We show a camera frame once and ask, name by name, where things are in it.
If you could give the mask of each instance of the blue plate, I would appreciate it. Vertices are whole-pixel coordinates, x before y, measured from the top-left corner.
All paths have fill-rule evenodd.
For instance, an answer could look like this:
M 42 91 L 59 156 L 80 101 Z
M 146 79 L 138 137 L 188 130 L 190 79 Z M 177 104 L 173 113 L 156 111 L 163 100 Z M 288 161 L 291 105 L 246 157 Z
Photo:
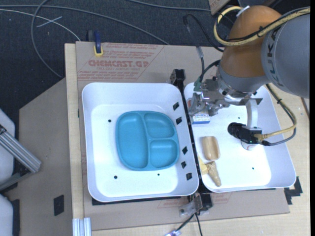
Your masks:
M 131 111 L 116 122 L 116 146 L 121 162 L 137 171 L 161 170 L 179 158 L 176 128 L 165 114 Z

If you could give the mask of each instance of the dark floor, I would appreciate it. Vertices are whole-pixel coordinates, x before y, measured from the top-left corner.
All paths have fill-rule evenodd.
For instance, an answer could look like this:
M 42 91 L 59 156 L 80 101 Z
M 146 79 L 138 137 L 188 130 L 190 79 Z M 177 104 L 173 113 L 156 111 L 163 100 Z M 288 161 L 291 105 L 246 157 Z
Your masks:
M 17 127 L 19 109 L 64 77 L 64 44 L 74 43 L 77 40 L 73 34 L 55 24 L 42 25 L 46 21 L 35 20 L 34 42 L 43 60 L 60 75 L 60 77 L 56 76 L 43 64 L 33 48 L 32 16 L 17 12 L 33 14 L 35 7 L 20 5 L 39 5 L 43 1 L 0 0 L 0 108 Z M 173 7 L 209 9 L 208 0 L 140 1 Z M 255 5 L 262 4 L 262 0 L 231 0 L 229 4 Z M 200 20 L 217 44 L 212 35 L 215 17 L 208 12 L 154 8 L 125 0 L 50 0 L 46 5 L 79 8 L 123 20 L 158 36 L 171 45 L 193 45 L 182 20 L 189 12 Z M 310 0 L 277 0 L 270 6 L 280 13 L 285 13 L 295 8 L 310 6 Z M 86 39 L 87 30 L 99 30 L 103 42 L 163 44 L 122 23 L 82 12 L 46 7 L 40 10 L 39 16 L 57 19 L 56 22 L 69 28 L 81 40 Z M 223 34 L 224 32 L 228 34 L 229 27 L 226 25 L 221 29 Z M 196 23 L 192 22 L 191 28 L 200 45 L 212 46 Z

